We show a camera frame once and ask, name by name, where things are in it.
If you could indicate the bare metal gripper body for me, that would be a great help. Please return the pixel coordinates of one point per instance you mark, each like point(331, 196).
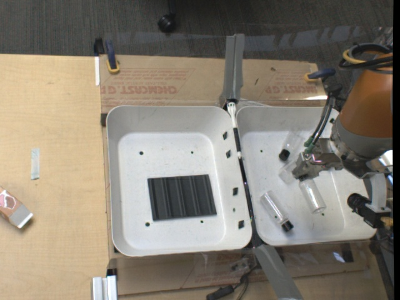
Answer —
point(329, 161)

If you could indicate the black cylinder on white bracket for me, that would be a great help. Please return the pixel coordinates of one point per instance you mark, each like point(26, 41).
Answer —
point(362, 205)

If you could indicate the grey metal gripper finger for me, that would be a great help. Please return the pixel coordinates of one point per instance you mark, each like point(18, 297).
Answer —
point(302, 170)
point(308, 157)

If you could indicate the black ribbed flat panel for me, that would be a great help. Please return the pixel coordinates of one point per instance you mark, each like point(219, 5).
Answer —
point(182, 197)

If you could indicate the thin black and white rod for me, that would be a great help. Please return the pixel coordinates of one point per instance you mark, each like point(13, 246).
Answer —
point(241, 164)

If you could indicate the white plastic tray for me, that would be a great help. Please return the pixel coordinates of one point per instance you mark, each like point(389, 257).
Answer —
point(265, 173)
point(175, 155)

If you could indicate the brown and grey carton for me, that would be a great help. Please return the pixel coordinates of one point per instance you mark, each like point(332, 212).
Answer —
point(14, 209)

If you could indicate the clear plastic bottle black cap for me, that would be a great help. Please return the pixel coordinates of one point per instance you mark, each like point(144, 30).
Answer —
point(289, 147)
point(275, 208)

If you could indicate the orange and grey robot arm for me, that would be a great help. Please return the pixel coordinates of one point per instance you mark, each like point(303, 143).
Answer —
point(368, 105)

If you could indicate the clear plastic bottle without cap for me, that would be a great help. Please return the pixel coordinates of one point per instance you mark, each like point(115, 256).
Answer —
point(312, 197)
point(286, 173)

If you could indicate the brown cardboard board red print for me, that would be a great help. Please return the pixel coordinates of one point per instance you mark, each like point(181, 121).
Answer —
point(175, 80)

